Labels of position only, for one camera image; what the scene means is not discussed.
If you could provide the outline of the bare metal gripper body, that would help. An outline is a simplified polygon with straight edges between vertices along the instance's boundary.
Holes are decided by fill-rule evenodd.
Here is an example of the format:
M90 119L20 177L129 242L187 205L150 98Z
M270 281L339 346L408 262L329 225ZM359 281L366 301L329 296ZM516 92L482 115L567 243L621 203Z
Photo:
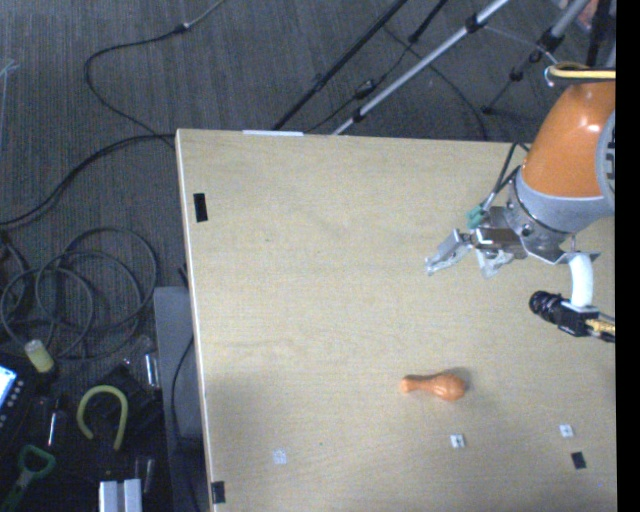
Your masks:
M562 244L575 232L532 214L521 203L506 203L472 209L471 234L478 249L501 250L515 259L530 256L559 261L564 254Z

